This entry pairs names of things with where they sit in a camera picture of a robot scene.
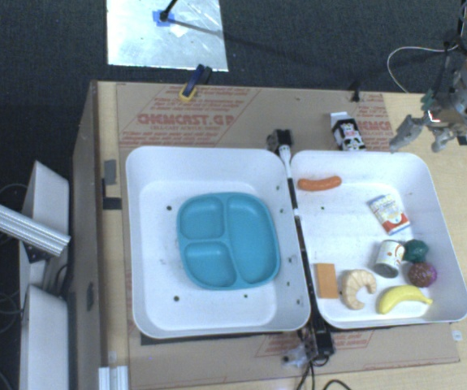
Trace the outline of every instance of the toy food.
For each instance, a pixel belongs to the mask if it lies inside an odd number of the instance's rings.
[[[345,304],[350,309],[359,310],[363,309],[365,306],[363,302],[360,302],[356,299],[357,292],[363,286],[366,286],[366,289],[369,293],[376,292],[376,279],[369,271],[352,270],[344,276],[342,280],[341,292]]]
[[[424,262],[428,246],[421,240],[410,240],[404,243],[403,260],[412,263]]]
[[[304,191],[325,191],[326,189],[333,189],[341,185],[341,178],[339,176],[331,176],[330,178],[311,180],[299,179],[298,188]]]
[[[316,281],[318,296],[327,299],[338,299],[338,282],[334,264],[318,263],[316,266]]]
[[[369,207],[389,236],[410,226],[409,219],[391,195],[375,198]]]
[[[382,277],[391,279],[397,277],[401,260],[404,254],[404,247],[401,243],[393,240],[385,240],[379,246],[378,256],[374,264],[374,271]]]
[[[409,270],[409,279],[418,288],[427,288],[437,280],[437,271],[427,262],[414,263]]]
[[[404,284],[403,286],[390,288],[383,294],[379,301],[378,312],[385,315],[402,301],[420,301],[427,305],[433,303],[433,300],[423,295],[418,287]]]

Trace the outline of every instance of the white cable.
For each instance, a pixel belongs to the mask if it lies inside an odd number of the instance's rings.
[[[394,82],[396,83],[396,85],[401,88],[405,93],[409,93],[409,91],[403,86],[400,84],[400,82],[396,79],[396,77],[394,76],[394,74],[392,73],[392,70],[390,69],[390,60],[392,58],[392,56],[394,56],[395,54],[397,54],[400,50],[425,50],[425,51],[428,51],[428,52],[444,52],[444,49],[431,49],[431,48],[425,48],[423,46],[401,46],[400,48],[397,48],[396,50],[393,50],[389,55],[388,55],[388,58],[387,58],[387,70],[388,70],[388,73],[390,74],[390,77],[394,80]]]

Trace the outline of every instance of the blue tape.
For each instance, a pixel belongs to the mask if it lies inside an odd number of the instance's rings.
[[[168,19],[166,20],[166,22],[162,22],[160,19],[161,13],[162,10],[156,10],[152,12],[152,18],[154,19],[154,22],[157,26],[165,28],[166,26],[170,26],[171,23],[175,21],[175,15],[172,12],[170,12],[168,13]]]

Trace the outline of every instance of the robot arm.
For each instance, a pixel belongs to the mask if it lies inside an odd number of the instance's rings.
[[[467,3],[461,10],[467,23]],[[397,129],[396,136],[390,141],[391,152],[412,142],[424,127],[435,136],[432,145],[434,152],[439,152],[446,144],[457,138],[460,144],[467,144],[467,58],[462,68],[455,74],[453,86],[447,93],[429,92],[422,99],[424,115],[420,119],[407,116]]]

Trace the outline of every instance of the blue plate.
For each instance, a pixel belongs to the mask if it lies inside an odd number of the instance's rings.
[[[280,268],[273,220],[253,195],[190,198],[177,214],[177,236],[186,274],[203,288],[254,288],[271,281]]]

